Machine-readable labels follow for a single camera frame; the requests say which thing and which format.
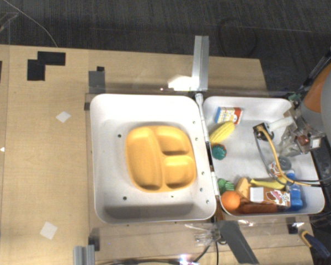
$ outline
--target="table surface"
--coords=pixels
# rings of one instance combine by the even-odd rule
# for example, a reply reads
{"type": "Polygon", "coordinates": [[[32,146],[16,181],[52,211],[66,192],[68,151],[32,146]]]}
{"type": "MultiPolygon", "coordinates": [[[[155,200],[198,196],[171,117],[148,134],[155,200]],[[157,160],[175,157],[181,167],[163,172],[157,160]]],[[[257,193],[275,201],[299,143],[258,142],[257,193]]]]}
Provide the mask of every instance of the table surface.
{"type": "MultiPolygon", "coordinates": [[[[88,71],[105,67],[106,84],[115,87],[167,87],[175,75],[191,76],[193,57],[0,45],[0,61],[0,149],[5,147],[0,151],[0,265],[73,264],[72,250],[87,245],[90,230],[84,111],[88,71]],[[27,81],[27,60],[36,60],[38,51],[65,52],[66,65],[46,66],[45,81],[27,81]],[[61,112],[71,115],[64,123],[56,119],[61,112]],[[40,235],[46,221],[57,227],[52,240],[40,235]]],[[[209,87],[266,90],[259,60],[223,57],[210,57],[209,87]]],[[[296,219],[312,232],[308,217],[296,219]]],[[[252,222],[260,226],[243,231],[260,264],[313,263],[308,247],[288,234],[285,219],[252,222]]],[[[173,233],[157,235],[164,247],[159,255],[181,246],[181,239],[170,244],[169,234],[174,239],[173,233]]],[[[128,251],[149,246],[141,240],[119,251],[127,257],[128,251]]],[[[220,251],[220,264],[237,264],[228,246],[220,251]]],[[[201,264],[215,259],[211,247],[201,264]]]]}

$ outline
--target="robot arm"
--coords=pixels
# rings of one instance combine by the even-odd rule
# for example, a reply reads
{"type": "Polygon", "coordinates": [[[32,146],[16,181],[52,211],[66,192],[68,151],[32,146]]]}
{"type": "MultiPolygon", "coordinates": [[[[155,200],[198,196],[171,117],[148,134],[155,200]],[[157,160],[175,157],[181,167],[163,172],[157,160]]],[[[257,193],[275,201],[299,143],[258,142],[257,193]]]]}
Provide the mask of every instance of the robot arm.
{"type": "Polygon", "coordinates": [[[288,124],[278,147],[281,156],[316,149],[324,136],[331,146],[331,63],[315,79],[301,105],[292,107],[284,116],[290,121],[286,120],[288,124]]]}

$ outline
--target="yellow plate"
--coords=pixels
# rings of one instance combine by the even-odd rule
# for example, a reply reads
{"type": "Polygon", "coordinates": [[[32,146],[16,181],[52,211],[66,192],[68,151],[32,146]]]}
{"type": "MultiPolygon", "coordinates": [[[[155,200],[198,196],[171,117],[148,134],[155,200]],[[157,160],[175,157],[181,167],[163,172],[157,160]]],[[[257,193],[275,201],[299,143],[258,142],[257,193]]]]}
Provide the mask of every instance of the yellow plate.
{"type": "Polygon", "coordinates": [[[126,137],[125,153],[131,181],[145,192],[182,189],[196,178],[190,140],[173,126],[133,129],[126,137]]]}

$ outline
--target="juice box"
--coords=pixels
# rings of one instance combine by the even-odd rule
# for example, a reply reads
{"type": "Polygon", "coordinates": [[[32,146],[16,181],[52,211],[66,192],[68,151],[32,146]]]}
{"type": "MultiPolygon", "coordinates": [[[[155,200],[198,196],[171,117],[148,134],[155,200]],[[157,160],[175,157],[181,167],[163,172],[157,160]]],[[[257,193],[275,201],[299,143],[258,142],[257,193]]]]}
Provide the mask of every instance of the juice box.
{"type": "Polygon", "coordinates": [[[232,121],[236,125],[240,123],[243,111],[239,107],[218,107],[215,116],[216,123],[232,121]]]}
{"type": "Polygon", "coordinates": [[[291,206],[291,197],[288,192],[267,187],[251,187],[250,201],[256,203],[272,203],[285,207],[291,206]]]}

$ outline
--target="white tape marker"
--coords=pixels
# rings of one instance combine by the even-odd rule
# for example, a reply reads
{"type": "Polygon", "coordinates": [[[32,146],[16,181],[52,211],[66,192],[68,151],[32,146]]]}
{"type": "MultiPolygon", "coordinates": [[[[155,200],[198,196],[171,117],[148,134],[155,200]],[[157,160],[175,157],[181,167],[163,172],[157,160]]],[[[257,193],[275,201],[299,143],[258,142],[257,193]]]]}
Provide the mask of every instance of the white tape marker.
{"type": "Polygon", "coordinates": [[[60,122],[65,123],[68,118],[70,118],[71,115],[67,112],[61,112],[58,116],[56,116],[56,119],[58,119],[60,122]]]}
{"type": "Polygon", "coordinates": [[[53,224],[49,223],[49,222],[45,222],[42,230],[40,231],[40,234],[43,237],[46,237],[49,240],[52,240],[55,232],[57,230],[57,226],[54,226],[53,224]]]}

